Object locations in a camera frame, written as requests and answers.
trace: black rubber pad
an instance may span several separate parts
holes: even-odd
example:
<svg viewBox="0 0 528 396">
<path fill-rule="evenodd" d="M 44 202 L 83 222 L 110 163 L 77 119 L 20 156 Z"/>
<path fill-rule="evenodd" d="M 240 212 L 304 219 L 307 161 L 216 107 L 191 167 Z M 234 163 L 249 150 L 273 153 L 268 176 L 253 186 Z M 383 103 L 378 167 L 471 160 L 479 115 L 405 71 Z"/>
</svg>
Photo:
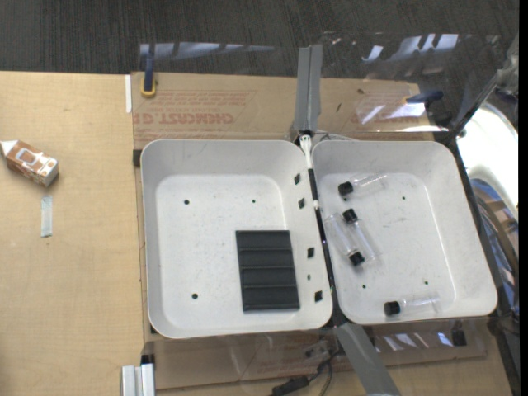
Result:
<svg viewBox="0 0 528 396">
<path fill-rule="evenodd" d="M 243 310 L 299 309 L 290 232 L 239 230 L 236 235 Z"/>
</svg>

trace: clear plastic tube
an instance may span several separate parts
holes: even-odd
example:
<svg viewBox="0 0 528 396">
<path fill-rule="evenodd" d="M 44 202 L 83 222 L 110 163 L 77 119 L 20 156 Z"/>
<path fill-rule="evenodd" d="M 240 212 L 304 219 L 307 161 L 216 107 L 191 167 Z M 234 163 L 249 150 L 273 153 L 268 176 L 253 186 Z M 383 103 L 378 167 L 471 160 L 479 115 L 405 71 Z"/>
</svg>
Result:
<svg viewBox="0 0 528 396">
<path fill-rule="evenodd" d="M 368 228 L 357 217 L 356 212 L 353 209 L 349 209 L 342 214 L 342 217 L 346 221 L 352 236 L 358 242 L 365 259 L 375 260 L 378 258 L 381 255 L 380 247 L 368 231 Z"/>
<path fill-rule="evenodd" d="M 329 215 L 324 220 L 324 229 L 327 232 L 329 243 L 341 255 L 350 259 L 353 266 L 359 266 L 365 261 L 350 228 L 347 227 L 345 220 L 338 213 Z"/>
<path fill-rule="evenodd" d="M 385 302 L 384 311 L 387 317 L 415 314 L 421 312 L 441 311 L 440 296 L 435 291 L 420 295 L 410 295 L 397 300 Z"/>
<path fill-rule="evenodd" d="M 351 177 L 348 181 L 341 183 L 337 190 L 341 196 L 364 195 L 371 192 L 381 191 L 385 188 L 387 175 L 376 173 L 369 176 Z"/>
</svg>

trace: metal bracket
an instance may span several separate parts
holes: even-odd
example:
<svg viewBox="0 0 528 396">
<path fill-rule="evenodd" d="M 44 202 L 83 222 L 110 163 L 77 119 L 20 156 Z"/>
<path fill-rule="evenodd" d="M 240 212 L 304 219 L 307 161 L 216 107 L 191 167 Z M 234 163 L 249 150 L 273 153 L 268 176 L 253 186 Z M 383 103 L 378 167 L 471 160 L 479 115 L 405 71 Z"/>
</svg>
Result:
<svg viewBox="0 0 528 396">
<path fill-rule="evenodd" d="M 156 396 L 154 364 L 122 367 L 121 396 Z"/>
<path fill-rule="evenodd" d="M 321 114 L 321 67 L 323 66 L 323 46 L 310 45 L 299 49 L 297 68 L 297 100 L 295 102 L 294 129 L 317 131 L 317 121 Z"/>
</svg>

